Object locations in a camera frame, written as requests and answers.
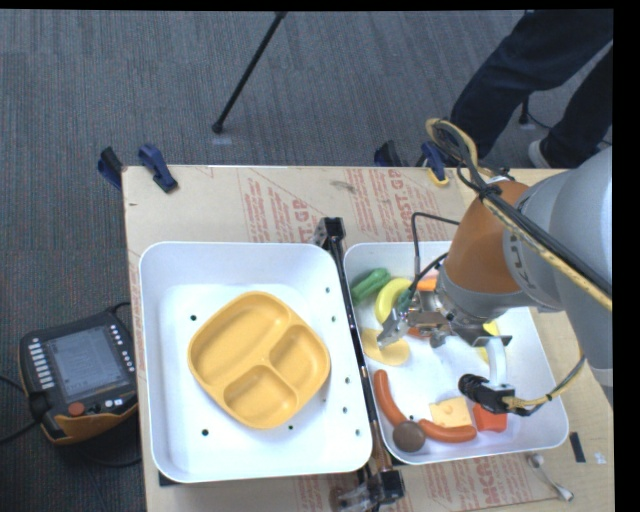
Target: person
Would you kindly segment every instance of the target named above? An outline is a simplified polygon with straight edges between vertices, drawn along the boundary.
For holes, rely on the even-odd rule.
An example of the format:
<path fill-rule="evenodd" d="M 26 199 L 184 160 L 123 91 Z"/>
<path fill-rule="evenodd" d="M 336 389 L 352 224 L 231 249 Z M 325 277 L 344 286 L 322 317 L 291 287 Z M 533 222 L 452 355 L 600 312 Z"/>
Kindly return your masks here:
<path fill-rule="evenodd" d="M 598 152 L 612 125 L 613 9 L 526 11 L 467 83 L 449 121 L 474 140 L 482 159 L 529 95 L 564 84 L 600 51 L 562 119 L 529 146 L 535 167 L 577 167 Z"/>

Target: empty white tray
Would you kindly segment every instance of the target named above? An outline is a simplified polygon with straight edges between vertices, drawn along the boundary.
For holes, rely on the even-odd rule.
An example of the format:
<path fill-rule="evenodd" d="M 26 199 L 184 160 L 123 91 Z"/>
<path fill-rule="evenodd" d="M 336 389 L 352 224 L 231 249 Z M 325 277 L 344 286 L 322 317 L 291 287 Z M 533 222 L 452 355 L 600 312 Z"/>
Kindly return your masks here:
<path fill-rule="evenodd" d="M 354 471 L 372 440 L 337 267 L 312 244 L 162 242 L 140 259 L 151 449 L 181 483 Z M 320 390 L 283 425 L 231 417 L 189 371 L 197 329 L 239 295 L 259 290 L 291 307 L 331 358 Z"/>
<path fill-rule="evenodd" d="M 449 250 L 450 242 L 421 242 L 420 258 L 424 268 Z M 345 254 L 348 282 L 368 275 L 375 268 L 386 268 L 392 277 L 413 279 L 413 243 L 365 243 L 352 246 Z M 360 332 L 364 328 L 382 329 L 373 312 L 375 296 L 355 308 Z M 507 382 L 515 386 L 516 396 L 538 398 L 551 391 L 556 382 L 540 343 L 538 332 L 528 308 L 514 308 L 501 316 L 496 324 L 500 334 L 513 339 L 505 347 Z M 401 366 L 383 365 L 365 357 L 369 375 L 384 368 L 389 375 L 391 394 L 405 416 L 431 419 L 429 404 L 461 396 L 458 379 L 465 373 L 489 378 L 489 365 L 459 337 L 449 337 L 444 345 L 431 348 L 428 340 L 405 336 L 410 357 Z M 473 403 L 466 399 L 471 413 Z M 561 444 L 568 434 L 567 415 L 560 398 L 543 405 L 528 417 L 509 414 L 504 432 L 478 432 L 472 441 L 442 443 L 427 439 L 422 449 L 414 453 L 399 450 L 393 442 L 393 427 L 376 403 L 383 440 L 398 460 L 407 464 L 426 464 L 454 459 L 481 457 L 503 453 L 542 450 Z"/>

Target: white sneaker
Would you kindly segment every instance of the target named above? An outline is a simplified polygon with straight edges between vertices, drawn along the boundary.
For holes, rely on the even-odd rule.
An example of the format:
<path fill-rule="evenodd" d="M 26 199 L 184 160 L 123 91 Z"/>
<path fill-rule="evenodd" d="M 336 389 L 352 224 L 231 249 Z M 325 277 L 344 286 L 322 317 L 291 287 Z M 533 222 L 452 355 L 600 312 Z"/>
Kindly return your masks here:
<path fill-rule="evenodd" d="M 534 140 L 531 144 L 529 144 L 529 160 L 534 167 L 538 169 L 551 169 L 551 165 L 547 162 L 547 159 L 542 155 L 542 150 L 540 149 L 540 143 L 542 140 Z"/>

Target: red emergency stop button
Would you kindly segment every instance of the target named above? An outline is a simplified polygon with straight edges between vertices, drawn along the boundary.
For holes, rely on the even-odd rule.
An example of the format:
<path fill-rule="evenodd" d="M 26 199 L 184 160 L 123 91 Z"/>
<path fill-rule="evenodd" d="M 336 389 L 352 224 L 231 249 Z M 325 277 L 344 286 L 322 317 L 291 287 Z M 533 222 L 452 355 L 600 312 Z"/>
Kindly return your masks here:
<path fill-rule="evenodd" d="M 82 416 L 84 414 L 84 404 L 82 402 L 73 402 L 67 407 L 69 416 L 75 418 L 76 416 Z"/>

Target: navy trousers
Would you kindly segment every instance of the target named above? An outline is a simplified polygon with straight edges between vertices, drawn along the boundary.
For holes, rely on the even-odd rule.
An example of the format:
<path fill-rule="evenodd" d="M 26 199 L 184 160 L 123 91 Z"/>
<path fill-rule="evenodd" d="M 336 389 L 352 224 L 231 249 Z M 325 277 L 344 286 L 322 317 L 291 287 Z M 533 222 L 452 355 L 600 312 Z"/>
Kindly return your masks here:
<path fill-rule="evenodd" d="M 483 158 L 531 93 L 564 84 L 609 43 L 546 137 L 545 156 L 558 167 L 577 167 L 598 151 L 612 124 L 613 9 L 527 12 L 473 75 L 449 119 Z"/>

